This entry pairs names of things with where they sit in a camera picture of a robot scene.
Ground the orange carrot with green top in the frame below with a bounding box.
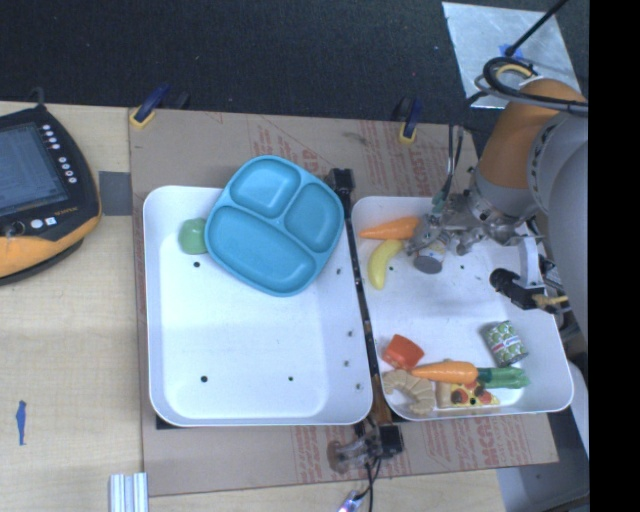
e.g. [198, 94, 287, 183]
[410, 359, 531, 391]

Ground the green round toy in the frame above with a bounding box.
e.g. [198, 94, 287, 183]
[179, 217, 211, 255]

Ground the pizza slice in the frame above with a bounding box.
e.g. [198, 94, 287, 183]
[434, 379, 501, 411]

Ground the black cylinder on white bracket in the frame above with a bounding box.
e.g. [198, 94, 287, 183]
[489, 235, 551, 312]

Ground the white plastic tray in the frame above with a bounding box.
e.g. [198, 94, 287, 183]
[350, 195, 575, 422]
[142, 184, 375, 428]

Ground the small white and yellow can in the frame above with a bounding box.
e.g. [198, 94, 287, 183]
[413, 239, 448, 275]

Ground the green peas can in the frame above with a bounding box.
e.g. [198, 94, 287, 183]
[481, 320, 530, 369]

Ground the thin black rod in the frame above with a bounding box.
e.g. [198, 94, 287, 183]
[343, 198, 387, 422]

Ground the brown cardboard board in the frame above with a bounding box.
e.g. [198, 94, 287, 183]
[128, 107, 560, 498]

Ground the yellow banana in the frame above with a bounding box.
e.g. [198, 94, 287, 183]
[367, 238, 405, 291]

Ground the red block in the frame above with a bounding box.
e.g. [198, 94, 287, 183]
[382, 333, 426, 372]

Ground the black block with wires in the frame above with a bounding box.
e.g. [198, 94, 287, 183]
[377, 424, 405, 459]
[327, 168, 357, 204]

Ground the blue divided plate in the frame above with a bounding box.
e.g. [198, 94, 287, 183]
[203, 154, 346, 298]

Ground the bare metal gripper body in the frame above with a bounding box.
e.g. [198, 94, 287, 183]
[423, 192, 541, 247]

